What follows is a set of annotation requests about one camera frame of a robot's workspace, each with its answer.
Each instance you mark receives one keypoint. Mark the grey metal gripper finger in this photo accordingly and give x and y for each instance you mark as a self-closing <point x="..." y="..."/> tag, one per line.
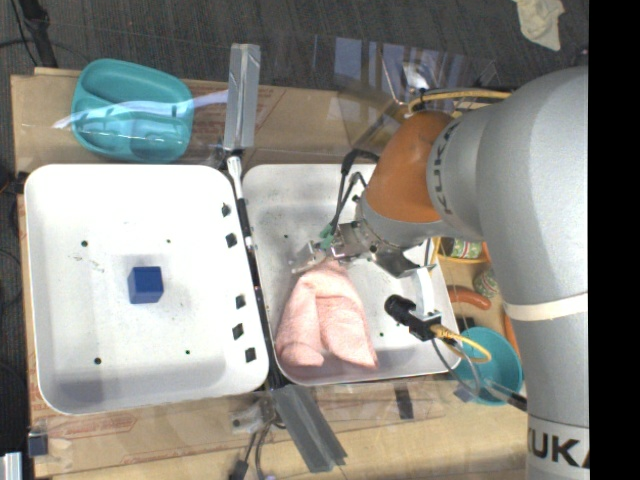
<point x="305" y="258"/>
<point x="336" y="257"/>

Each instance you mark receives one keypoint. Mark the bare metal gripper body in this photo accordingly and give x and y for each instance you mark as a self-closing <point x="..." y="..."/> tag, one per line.
<point x="352" y="240"/>

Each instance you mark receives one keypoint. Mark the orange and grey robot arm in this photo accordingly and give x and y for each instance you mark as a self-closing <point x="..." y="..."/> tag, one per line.
<point x="540" y="193"/>

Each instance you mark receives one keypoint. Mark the white plastic tray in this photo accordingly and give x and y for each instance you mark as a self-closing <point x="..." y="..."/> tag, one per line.
<point x="285" y="203"/>
<point x="125" y="358"/>

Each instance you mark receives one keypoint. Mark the pink cloth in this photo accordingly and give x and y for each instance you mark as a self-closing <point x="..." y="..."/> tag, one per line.
<point x="330" y="318"/>

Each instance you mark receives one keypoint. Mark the yellow bowl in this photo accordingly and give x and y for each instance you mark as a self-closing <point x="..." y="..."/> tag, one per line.
<point x="450" y="260"/>

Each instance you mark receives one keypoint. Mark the green and white can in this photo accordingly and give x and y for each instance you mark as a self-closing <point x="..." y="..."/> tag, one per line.
<point x="466" y="249"/>

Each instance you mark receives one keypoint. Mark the red sausage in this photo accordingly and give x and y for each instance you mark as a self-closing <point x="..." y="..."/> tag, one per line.
<point x="470" y="298"/>

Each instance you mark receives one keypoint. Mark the brown cardboard board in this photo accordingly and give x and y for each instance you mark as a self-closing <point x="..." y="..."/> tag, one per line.
<point x="300" y="118"/>

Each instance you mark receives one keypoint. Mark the green patterned round thing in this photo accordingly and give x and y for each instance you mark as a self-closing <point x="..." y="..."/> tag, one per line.
<point x="487" y="284"/>

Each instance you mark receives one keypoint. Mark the blue cube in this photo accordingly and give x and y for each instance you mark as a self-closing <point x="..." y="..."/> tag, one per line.
<point x="146" y="285"/>

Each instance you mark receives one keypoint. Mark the teal bowl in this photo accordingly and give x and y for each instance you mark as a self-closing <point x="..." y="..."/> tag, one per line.
<point x="500" y="363"/>

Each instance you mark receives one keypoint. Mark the teal divided plate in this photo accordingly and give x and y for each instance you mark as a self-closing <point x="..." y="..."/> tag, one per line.
<point x="135" y="103"/>

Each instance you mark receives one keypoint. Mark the white crumpled cloth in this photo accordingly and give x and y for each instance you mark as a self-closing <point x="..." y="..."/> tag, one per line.
<point x="537" y="15"/>

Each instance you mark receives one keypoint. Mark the black cylinder on white bracket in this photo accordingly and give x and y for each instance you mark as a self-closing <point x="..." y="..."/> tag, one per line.
<point x="407" y="313"/>

